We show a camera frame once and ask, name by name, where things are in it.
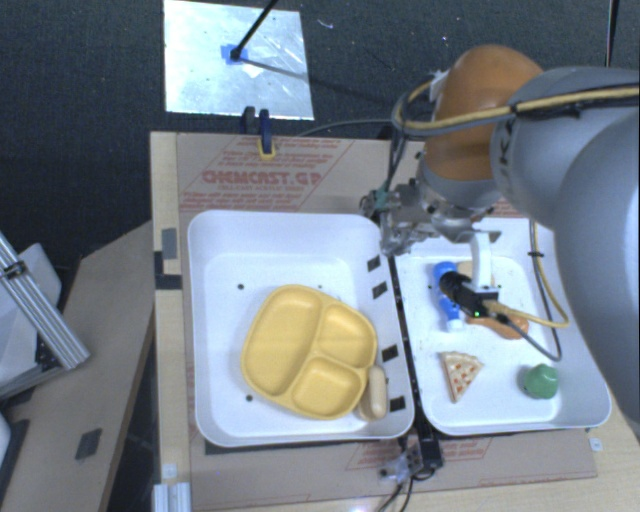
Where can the white plastic tray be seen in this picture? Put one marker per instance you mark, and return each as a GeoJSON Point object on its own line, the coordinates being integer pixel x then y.
{"type": "Point", "coordinates": [500, 410]}
{"type": "Point", "coordinates": [280, 240]}

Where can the brown cardboard board red print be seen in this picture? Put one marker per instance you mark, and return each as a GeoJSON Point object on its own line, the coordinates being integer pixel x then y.
{"type": "Point", "coordinates": [260, 175]}

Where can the yellow divided plate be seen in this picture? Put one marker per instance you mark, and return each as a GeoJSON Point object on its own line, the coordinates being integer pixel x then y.
{"type": "Point", "coordinates": [290, 345]}

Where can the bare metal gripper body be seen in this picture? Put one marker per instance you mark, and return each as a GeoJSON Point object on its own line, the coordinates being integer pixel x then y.
{"type": "Point", "coordinates": [410, 220]}

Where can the blue and white bottle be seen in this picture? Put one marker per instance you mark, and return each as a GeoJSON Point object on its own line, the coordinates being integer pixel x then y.
{"type": "Point", "coordinates": [452, 316]}

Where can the green rounded toy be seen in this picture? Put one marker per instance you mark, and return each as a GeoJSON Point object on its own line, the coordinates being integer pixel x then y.
{"type": "Point", "coordinates": [541, 382]}

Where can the pizza slice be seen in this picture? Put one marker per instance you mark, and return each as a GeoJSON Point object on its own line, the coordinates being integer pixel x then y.
{"type": "Point", "coordinates": [460, 375]}

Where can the black cylinder on white bracket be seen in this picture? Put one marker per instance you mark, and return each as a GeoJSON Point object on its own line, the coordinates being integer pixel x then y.
{"type": "Point", "coordinates": [470, 296]}

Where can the tan bread roll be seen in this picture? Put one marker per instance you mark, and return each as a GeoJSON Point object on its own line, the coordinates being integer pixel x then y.
{"type": "Point", "coordinates": [376, 395]}

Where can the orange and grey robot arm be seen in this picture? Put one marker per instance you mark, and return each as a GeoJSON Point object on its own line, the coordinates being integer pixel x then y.
{"type": "Point", "coordinates": [560, 165]}

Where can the orange sausage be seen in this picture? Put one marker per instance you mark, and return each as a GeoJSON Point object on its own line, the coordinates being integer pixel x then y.
{"type": "Point", "coordinates": [505, 329]}

